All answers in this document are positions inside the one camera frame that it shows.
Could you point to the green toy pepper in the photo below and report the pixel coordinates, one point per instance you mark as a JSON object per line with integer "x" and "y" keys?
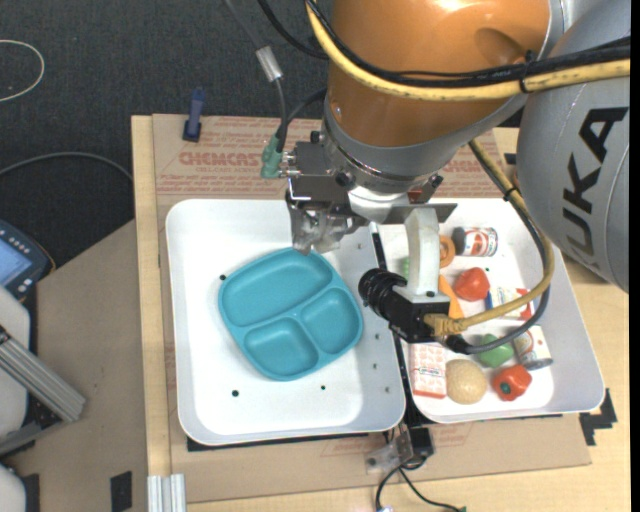
{"x": 495, "y": 352}

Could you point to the orange carrot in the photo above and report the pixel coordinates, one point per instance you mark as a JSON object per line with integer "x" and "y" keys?
{"x": 454, "y": 302}

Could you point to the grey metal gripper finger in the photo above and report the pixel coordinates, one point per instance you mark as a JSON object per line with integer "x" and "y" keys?
{"x": 305, "y": 232}
{"x": 332, "y": 235}

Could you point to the white blue and yellow packet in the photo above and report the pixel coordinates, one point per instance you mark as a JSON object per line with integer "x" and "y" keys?
{"x": 502, "y": 298}

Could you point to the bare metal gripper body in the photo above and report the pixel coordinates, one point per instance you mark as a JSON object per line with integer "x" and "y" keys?
{"x": 320, "y": 165}

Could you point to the brown cardboard board red print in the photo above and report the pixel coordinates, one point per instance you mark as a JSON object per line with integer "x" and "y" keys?
{"x": 220, "y": 165}

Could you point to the white plastic tray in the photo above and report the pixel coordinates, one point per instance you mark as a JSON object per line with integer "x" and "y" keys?
{"x": 570, "y": 360}
{"x": 210, "y": 400}

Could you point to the red toy pepper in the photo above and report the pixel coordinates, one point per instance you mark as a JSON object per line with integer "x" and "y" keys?
{"x": 512, "y": 382}

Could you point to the green toy vegetable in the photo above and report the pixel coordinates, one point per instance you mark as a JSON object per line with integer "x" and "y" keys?
{"x": 406, "y": 267}

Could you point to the thin black and white rod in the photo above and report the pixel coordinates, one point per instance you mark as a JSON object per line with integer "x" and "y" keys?
{"x": 406, "y": 400}

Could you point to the red and white packet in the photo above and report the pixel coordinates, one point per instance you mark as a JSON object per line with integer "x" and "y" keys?
{"x": 427, "y": 370}

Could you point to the red and white can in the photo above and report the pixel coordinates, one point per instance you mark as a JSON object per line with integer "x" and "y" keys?
{"x": 480, "y": 242}

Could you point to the orange doughnut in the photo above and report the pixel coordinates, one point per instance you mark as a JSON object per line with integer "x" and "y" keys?
{"x": 446, "y": 250}

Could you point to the white and red small bottle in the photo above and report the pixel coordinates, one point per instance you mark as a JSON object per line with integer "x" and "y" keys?
{"x": 532, "y": 350}

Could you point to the black cylinder on white bracket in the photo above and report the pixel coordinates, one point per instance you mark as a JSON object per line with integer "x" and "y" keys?
{"x": 400, "y": 305}

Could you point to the red toy tomato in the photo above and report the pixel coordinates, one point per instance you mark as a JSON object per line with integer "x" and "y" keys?
{"x": 472, "y": 284}

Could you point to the beige bread roll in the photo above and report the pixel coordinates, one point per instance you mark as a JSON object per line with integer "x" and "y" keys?
{"x": 465, "y": 382}

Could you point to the blue divided plate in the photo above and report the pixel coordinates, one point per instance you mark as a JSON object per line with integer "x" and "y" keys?
{"x": 280, "y": 295}

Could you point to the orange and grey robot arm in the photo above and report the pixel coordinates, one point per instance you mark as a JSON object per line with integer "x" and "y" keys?
{"x": 430, "y": 70}

